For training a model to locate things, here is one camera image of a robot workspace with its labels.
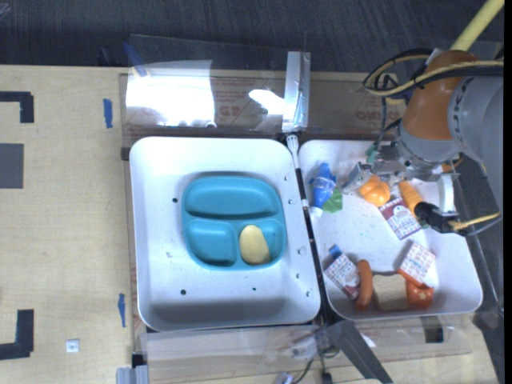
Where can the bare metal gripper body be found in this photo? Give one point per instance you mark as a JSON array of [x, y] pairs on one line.
[[394, 165]]

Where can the orange sausage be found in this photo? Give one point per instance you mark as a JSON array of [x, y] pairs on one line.
[[364, 284]]

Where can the orange toy pepper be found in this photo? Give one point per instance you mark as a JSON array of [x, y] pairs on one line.
[[376, 192]]

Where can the blue divided plate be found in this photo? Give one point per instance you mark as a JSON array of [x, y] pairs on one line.
[[208, 234]]

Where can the orange carrot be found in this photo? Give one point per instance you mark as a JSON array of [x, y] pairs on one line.
[[410, 196]]

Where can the orange cube with star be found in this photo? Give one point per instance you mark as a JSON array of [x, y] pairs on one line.
[[420, 296]]

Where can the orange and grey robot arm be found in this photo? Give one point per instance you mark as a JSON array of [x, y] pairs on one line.
[[460, 110]]

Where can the blue capped red white carton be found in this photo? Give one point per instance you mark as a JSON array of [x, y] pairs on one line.
[[342, 272]]

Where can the blue plastic bottle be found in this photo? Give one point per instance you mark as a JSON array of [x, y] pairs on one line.
[[322, 186]]

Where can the green toy vegetable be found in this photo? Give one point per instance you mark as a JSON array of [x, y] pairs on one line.
[[334, 203]]

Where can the white plastic tray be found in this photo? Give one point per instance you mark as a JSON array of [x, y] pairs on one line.
[[160, 230], [360, 234]]

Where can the yellow potato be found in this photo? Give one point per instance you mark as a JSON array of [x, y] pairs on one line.
[[254, 245]]

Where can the black cylinder on white bracket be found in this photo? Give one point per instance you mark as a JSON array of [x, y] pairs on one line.
[[434, 216]]

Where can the bread slice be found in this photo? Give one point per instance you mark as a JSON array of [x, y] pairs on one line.
[[390, 292]]

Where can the red and white carton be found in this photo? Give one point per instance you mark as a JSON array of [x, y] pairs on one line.
[[400, 218], [418, 262]]

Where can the small white square piece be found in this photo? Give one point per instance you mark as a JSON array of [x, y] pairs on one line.
[[72, 345]]

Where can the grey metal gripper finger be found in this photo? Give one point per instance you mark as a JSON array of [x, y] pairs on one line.
[[350, 183], [362, 169]]

